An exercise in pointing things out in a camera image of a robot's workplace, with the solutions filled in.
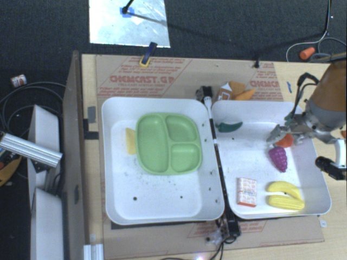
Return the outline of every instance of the toy sink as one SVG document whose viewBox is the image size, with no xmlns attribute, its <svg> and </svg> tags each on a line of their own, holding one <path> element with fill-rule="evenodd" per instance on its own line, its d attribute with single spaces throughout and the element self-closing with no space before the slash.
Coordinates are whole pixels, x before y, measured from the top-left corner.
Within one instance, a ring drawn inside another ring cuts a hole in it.
<svg viewBox="0 0 347 260">
<path fill-rule="evenodd" d="M 109 218 L 120 225 L 216 220 L 225 205 L 221 180 L 226 185 L 228 204 L 244 219 L 328 212 L 331 199 L 324 176 L 315 167 L 317 155 L 311 139 L 286 149 L 285 173 L 273 166 L 266 153 L 270 131 L 283 124 L 292 108 L 289 102 L 214 103 L 215 124 L 243 122 L 234 132 L 216 130 L 224 174 L 221 178 L 208 112 L 202 103 L 190 99 L 107 99 L 101 117 Z M 127 127 L 137 131 L 138 155 L 127 153 Z M 256 207 L 237 204 L 238 178 L 257 181 Z M 300 189 L 304 209 L 283 210 L 267 204 L 270 193 L 266 187 L 278 180 Z"/>
<path fill-rule="evenodd" d="M 184 115 L 153 113 L 136 124 L 136 151 L 141 167 L 153 174 L 184 174 L 202 160 L 195 123 Z"/>
<path fill-rule="evenodd" d="M 101 116 L 106 212 L 113 222 L 193 222 L 223 214 L 217 159 L 202 103 L 112 97 L 102 105 Z M 127 153 L 125 128 L 137 131 L 139 156 Z"/>
</svg>

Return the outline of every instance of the yellow sponge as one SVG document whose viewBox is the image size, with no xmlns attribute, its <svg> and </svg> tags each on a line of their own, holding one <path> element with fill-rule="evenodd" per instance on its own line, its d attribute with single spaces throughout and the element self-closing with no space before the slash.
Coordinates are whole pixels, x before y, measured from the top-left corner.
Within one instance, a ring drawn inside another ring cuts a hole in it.
<svg viewBox="0 0 347 260">
<path fill-rule="evenodd" d="M 135 130 L 125 128 L 126 150 L 129 154 L 136 154 Z"/>
</svg>

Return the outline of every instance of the black carpet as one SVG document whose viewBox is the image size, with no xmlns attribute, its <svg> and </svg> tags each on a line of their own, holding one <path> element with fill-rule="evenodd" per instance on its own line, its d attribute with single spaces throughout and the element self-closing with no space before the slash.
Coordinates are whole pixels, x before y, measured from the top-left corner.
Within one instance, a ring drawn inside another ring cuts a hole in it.
<svg viewBox="0 0 347 260">
<path fill-rule="evenodd" d="M 323 34 L 327 0 L 165 0 L 171 48 L 156 56 L 285 61 L 294 43 Z M 332 0 L 329 35 L 346 41 L 347 0 Z M 80 53 L 141 55 L 145 48 L 89 43 L 88 0 L 0 0 L 0 99 L 12 90 L 9 79 L 24 73 L 29 82 L 65 83 L 73 50 Z M 322 46 L 326 53 L 345 48 Z M 291 50 L 291 61 L 299 61 Z M 23 92 L 7 115 L 25 103 L 47 103 L 47 95 Z M 29 126 L 30 113 L 12 129 Z M 26 174 L 25 164 L 19 168 Z M 13 176 L 0 187 L 0 259 L 29 259 L 30 212 L 27 182 Z"/>
</svg>

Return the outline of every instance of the small can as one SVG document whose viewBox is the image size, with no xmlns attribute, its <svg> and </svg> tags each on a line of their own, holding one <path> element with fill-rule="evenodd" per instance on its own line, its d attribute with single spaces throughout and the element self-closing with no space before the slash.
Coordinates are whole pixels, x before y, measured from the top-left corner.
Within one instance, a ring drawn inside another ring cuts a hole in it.
<svg viewBox="0 0 347 260">
<path fill-rule="evenodd" d="M 20 86 L 24 86 L 27 84 L 27 78 L 24 74 L 15 76 L 11 78 L 11 84 L 14 88 L 18 88 Z"/>
</svg>

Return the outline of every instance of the orange carrot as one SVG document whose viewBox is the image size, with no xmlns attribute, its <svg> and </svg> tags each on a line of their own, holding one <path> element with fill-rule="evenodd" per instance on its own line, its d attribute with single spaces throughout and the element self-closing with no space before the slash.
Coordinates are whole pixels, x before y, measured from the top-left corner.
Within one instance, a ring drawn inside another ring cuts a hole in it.
<svg viewBox="0 0 347 260">
<path fill-rule="evenodd" d="M 238 94 L 235 97 L 235 100 L 249 100 L 254 93 L 255 93 L 255 89 L 249 89 L 243 93 Z"/>
</svg>

